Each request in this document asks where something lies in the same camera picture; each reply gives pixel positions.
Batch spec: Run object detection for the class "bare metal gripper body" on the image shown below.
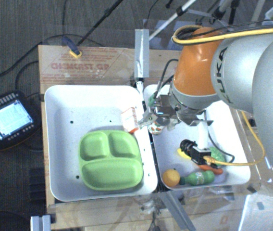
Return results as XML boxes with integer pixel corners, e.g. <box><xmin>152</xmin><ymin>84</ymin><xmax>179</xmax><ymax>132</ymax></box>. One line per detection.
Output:
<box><xmin>150</xmin><ymin>94</ymin><xmax>207</xmax><ymax>127</ymax></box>

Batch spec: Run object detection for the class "white can with orange print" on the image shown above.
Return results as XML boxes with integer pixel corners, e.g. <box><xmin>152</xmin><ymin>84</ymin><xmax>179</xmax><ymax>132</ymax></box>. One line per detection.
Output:
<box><xmin>147</xmin><ymin>120</ymin><xmax>166</xmax><ymax>136</ymax></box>

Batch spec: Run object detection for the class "white and orange carton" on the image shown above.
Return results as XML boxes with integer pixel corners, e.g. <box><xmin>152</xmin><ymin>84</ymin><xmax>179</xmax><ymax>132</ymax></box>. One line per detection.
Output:
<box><xmin>120</xmin><ymin>106</ymin><xmax>140</xmax><ymax>133</ymax></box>

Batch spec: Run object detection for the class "yellow banana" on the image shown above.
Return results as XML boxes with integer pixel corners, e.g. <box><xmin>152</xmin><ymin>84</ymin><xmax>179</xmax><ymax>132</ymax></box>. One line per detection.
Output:
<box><xmin>176</xmin><ymin>148</ymin><xmax>193</xmax><ymax>160</ymax></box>

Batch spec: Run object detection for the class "green divided plate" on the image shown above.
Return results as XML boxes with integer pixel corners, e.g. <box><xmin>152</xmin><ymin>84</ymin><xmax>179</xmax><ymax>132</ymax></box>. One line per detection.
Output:
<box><xmin>78</xmin><ymin>129</ymin><xmax>144</xmax><ymax>192</ymax></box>

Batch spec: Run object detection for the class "orange toy fruit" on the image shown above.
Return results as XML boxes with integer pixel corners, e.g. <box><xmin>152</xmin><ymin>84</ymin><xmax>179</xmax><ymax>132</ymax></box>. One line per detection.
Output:
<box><xmin>162</xmin><ymin>168</ymin><xmax>181</xmax><ymax>188</ymax></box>

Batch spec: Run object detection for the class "white plastic tray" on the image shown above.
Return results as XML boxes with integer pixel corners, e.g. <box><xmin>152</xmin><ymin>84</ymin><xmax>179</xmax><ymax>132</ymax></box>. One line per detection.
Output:
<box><xmin>44</xmin><ymin>85</ymin><xmax>159</xmax><ymax>203</ymax></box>
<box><xmin>143</xmin><ymin>84</ymin><xmax>251</xmax><ymax>191</ymax></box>

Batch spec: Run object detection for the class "green plastic bottle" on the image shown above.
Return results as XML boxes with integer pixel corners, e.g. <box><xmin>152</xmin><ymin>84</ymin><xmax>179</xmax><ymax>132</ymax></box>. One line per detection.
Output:
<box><xmin>179</xmin><ymin>169</ymin><xmax>216</xmax><ymax>186</ymax></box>

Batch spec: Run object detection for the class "orange carrot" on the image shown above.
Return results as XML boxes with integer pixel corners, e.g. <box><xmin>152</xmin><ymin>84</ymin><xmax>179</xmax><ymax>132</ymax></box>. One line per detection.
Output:
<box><xmin>198</xmin><ymin>164</ymin><xmax>224</xmax><ymax>176</ymax></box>

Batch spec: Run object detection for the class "black cylinder on white bracket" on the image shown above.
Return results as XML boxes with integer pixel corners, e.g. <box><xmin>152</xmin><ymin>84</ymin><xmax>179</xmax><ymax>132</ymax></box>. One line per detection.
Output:
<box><xmin>179</xmin><ymin>119</ymin><xmax>214</xmax><ymax>166</ymax></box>

